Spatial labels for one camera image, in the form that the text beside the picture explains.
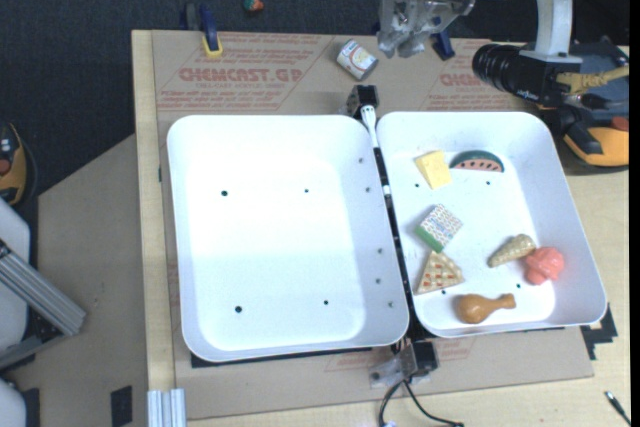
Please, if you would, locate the watermelon slice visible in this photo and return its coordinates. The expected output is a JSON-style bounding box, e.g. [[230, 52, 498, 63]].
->
[[448, 150, 506, 175]]

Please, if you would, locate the white plastic tray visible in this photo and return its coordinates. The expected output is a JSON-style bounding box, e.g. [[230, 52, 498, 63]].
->
[[166, 114, 411, 363], [374, 110, 609, 339]]

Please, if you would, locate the tan ice cream cone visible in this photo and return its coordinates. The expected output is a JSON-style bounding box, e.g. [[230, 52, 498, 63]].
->
[[487, 233, 538, 269]]

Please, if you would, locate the brown chicken drumstick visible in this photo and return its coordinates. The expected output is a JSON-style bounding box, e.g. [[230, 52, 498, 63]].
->
[[453, 292, 517, 326]]

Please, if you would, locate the black cylinder on white bracket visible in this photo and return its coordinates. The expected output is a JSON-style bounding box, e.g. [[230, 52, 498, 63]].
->
[[471, 0, 586, 109]]

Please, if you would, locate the thin black and white rod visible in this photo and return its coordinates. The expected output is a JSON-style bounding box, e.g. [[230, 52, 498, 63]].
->
[[360, 104, 417, 342]]

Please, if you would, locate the pink ice cream scoop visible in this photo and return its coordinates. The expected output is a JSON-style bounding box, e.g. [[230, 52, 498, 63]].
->
[[523, 245, 566, 287]]

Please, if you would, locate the pizza slice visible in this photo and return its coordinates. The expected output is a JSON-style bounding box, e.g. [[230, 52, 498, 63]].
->
[[415, 250, 466, 295]]

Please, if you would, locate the patterned carton with green side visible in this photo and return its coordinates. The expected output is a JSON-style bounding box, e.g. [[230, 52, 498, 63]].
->
[[415, 203, 464, 254]]

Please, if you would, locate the yellow cheese wedge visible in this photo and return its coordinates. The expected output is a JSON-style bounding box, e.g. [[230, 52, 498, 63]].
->
[[413, 149, 453, 191]]

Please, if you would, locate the brown cardboard board red print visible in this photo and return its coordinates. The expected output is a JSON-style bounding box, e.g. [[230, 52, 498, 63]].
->
[[149, 29, 596, 421]]

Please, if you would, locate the small white can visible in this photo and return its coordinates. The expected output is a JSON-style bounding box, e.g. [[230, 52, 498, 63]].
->
[[335, 38, 379, 82]]

